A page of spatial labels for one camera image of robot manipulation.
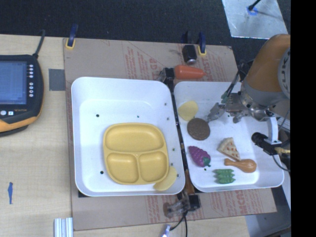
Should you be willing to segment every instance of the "orange handle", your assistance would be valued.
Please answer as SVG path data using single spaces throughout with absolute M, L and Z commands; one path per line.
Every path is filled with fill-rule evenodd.
M 202 69 L 186 65 L 175 66 L 174 73 L 177 79 L 200 79 L 206 75 Z

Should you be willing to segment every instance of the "yellow divided plate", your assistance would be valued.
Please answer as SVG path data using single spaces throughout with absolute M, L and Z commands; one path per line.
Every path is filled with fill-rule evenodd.
M 150 184 L 163 180 L 169 159 L 163 133 L 148 123 L 119 123 L 103 136 L 109 176 L 120 184 Z

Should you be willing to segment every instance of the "screen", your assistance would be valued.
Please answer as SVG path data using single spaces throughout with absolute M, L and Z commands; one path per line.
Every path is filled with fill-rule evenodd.
M 0 61 L 0 104 L 26 104 L 27 62 Z

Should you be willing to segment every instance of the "plate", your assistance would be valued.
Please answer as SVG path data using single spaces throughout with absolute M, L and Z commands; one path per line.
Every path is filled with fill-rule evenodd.
M 151 184 L 169 170 L 167 145 L 156 126 L 145 123 L 111 125 L 103 136 L 104 162 L 119 184 Z
M 174 195 L 182 191 L 185 175 L 169 88 L 159 81 L 81 77 L 71 87 L 75 182 L 90 197 Z M 143 123 L 163 134 L 168 165 L 177 171 L 173 185 L 157 191 L 154 183 L 120 184 L 104 161 L 103 136 L 112 125 Z
M 198 105 L 196 118 L 206 120 L 211 108 L 221 103 L 221 95 L 227 90 L 230 82 L 193 82 L 182 81 L 174 89 L 176 105 L 179 108 L 188 101 L 195 101 Z M 233 92 L 240 90 L 237 83 Z M 283 183 L 284 172 L 280 169 L 272 156 L 268 155 L 251 141 L 255 132 L 268 135 L 268 124 L 259 122 L 253 117 L 243 117 L 240 122 L 233 123 L 229 113 L 224 113 L 219 119 L 209 122 L 210 135 L 202 141 L 193 139 L 187 132 L 188 121 L 179 117 L 181 133 L 187 155 L 188 169 L 192 184 L 202 192 L 217 192 L 229 190 L 246 190 L 257 188 L 278 187 Z M 253 173 L 245 173 L 233 166 L 225 166 L 225 155 L 217 151 L 217 147 L 224 138 L 233 137 L 241 159 L 252 159 L 257 163 Z M 208 152 L 211 156 L 210 167 L 197 166 L 189 153 L 188 147 L 196 146 Z M 235 181 L 229 184 L 217 183 L 214 170 L 233 169 Z

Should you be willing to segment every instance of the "yellow clamp pad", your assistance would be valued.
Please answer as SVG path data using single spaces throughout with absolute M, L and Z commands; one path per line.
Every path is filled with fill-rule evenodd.
M 68 48 L 68 49 L 74 49 L 75 44 L 76 44 L 76 40 L 74 39 L 74 43 L 73 43 L 73 45 L 72 45 L 72 46 L 68 46 L 68 41 L 69 41 L 69 38 L 67 38 L 67 41 L 66 41 L 66 45 L 65 45 L 65 47 L 66 47 L 66 48 Z
M 198 50 L 198 54 L 199 54 L 200 56 L 205 56 L 205 55 L 206 55 L 206 49 L 205 49 L 205 52 L 202 53 L 200 47 L 197 46 L 197 50 Z

